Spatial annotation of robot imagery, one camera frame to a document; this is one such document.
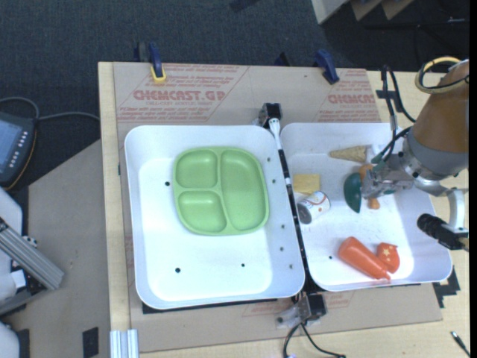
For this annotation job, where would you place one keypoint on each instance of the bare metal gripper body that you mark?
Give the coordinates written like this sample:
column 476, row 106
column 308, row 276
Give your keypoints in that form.
column 413, row 172

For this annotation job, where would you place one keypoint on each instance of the red toy with yellow star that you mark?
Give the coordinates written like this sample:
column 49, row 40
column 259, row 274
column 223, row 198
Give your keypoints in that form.
column 389, row 256

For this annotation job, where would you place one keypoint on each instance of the green divided plate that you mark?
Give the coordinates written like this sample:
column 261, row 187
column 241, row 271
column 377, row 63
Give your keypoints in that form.
column 238, row 188

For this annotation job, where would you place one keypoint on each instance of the white can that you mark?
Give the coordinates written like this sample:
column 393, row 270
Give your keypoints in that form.
column 315, row 204

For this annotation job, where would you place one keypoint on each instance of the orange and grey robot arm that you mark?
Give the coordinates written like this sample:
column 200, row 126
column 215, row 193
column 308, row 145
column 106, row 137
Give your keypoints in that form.
column 441, row 125

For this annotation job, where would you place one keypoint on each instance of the dark green half-round toy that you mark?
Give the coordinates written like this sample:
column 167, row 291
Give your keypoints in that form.
column 353, row 194

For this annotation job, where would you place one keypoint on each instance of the white plastic tray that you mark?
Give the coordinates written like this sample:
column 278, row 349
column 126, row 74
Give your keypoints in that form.
column 335, row 229
column 208, row 259

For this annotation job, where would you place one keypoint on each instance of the orange bottle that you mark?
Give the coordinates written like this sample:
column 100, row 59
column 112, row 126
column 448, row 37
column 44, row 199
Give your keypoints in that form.
column 361, row 257

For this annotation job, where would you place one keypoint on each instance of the beige ice cream cone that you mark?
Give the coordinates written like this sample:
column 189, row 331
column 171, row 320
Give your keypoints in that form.
column 348, row 153

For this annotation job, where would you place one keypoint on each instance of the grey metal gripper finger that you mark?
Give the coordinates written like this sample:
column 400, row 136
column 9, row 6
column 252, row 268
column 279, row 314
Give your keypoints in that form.
column 385, row 190
column 367, row 186

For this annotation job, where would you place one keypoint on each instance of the thin black and white rod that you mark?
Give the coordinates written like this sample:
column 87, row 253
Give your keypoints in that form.
column 287, row 179

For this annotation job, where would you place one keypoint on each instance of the brown cardboard board, red print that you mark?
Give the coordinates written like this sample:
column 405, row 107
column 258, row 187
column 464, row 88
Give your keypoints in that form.
column 231, row 95

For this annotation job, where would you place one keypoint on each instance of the black cylinder on white bracket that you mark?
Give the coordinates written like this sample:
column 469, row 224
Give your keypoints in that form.
column 441, row 229

